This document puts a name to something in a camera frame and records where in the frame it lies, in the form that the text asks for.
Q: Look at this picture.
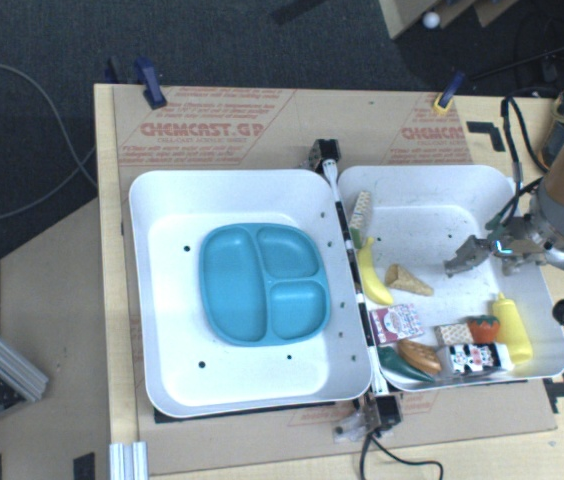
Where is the black and white carton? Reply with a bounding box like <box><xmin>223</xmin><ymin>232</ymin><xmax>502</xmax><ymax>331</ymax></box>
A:
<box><xmin>447</xmin><ymin>342</ymin><xmax>515</xmax><ymax>376</ymax></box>

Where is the tan waffle cone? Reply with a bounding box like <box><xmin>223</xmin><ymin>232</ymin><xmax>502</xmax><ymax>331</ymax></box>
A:
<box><xmin>384</xmin><ymin>263</ymin><xmax>435</xmax><ymax>298</ymax></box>

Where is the pale patterned wafer packet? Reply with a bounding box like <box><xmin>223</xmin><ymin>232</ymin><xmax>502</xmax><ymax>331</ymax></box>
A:
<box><xmin>348</xmin><ymin>190</ymin><xmax>374</xmax><ymax>231</ymax></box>

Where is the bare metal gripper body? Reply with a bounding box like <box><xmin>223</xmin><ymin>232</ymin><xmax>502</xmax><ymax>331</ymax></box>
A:
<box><xmin>485</xmin><ymin>216</ymin><xmax>564</xmax><ymax>277</ymax></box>

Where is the green pepper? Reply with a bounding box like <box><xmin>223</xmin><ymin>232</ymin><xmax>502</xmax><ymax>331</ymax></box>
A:
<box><xmin>376</xmin><ymin>345</ymin><xmax>436</xmax><ymax>384</ymax></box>

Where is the brown bread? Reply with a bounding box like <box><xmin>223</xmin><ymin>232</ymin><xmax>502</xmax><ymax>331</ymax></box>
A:
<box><xmin>396</xmin><ymin>338</ymin><xmax>443</xmax><ymax>375</ymax></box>

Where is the brown cardboard board red print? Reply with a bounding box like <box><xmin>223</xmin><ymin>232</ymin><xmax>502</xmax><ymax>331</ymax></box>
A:
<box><xmin>111</xmin><ymin>84</ymin><xmax>559</xmax><ymax>477</ymax></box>

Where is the yellow banana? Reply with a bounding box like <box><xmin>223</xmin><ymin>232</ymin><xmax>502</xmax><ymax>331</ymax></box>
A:
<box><xmin>356</xmin><ymin>236</ymin><xmax>395</xmax><ymax>307</ymax></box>

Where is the blue divided plate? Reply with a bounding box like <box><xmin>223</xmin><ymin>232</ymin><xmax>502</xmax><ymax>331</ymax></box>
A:
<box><xmin>198</xmin><ymin>222</ymin><xmax>332</xmax><ymax>348</ymax></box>

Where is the thin black and white rod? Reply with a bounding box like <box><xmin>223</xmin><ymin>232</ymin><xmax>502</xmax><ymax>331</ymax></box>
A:
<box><xmin>322</xmin><ymin>159</ymin><xmax>382</xmax><ymax>395</ymax></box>

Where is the red strawberry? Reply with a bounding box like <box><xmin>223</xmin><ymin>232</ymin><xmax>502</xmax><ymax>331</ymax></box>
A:
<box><xmin>466</xmin><ymin>313</ymin><xmax>502</xmax><ymax>346</ymax></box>

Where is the white plastic tray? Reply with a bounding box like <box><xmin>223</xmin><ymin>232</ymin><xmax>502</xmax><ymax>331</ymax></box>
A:
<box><xmin>336</xmin><ymin>163</ymin><xmax>564</xmax><ymax>394</ymax></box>
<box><xmin>128</xmin><ymin>168</ymin><xmax>375</xmax><ymax>419</ymax></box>

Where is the pink and white carton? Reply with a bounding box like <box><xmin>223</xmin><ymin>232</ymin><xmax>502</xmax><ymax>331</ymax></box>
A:
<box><xmin>368</xmin><ymin>303</ymin><xmax>425</xmax><ymax>345</ymax></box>

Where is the yellow squeeze bottle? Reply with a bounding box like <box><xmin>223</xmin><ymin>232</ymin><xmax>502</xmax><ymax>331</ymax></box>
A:
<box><xmin>491</xmin><ymin>292</ymin><xmax>534</xmax><ymax>365</ymax></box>

